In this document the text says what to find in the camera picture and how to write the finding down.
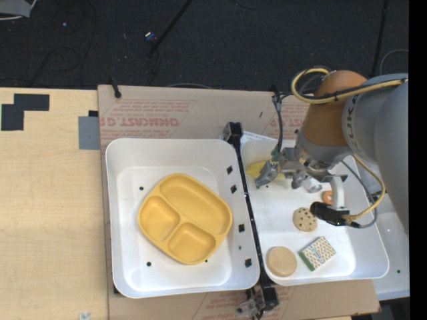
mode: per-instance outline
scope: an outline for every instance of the yellow divided plate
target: yellow divided plate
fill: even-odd
[[[205,261],[227,236],[232,222],[232,211],[219,195],[182,173],[163,178],[138,211],[142,233],[184,264]]]

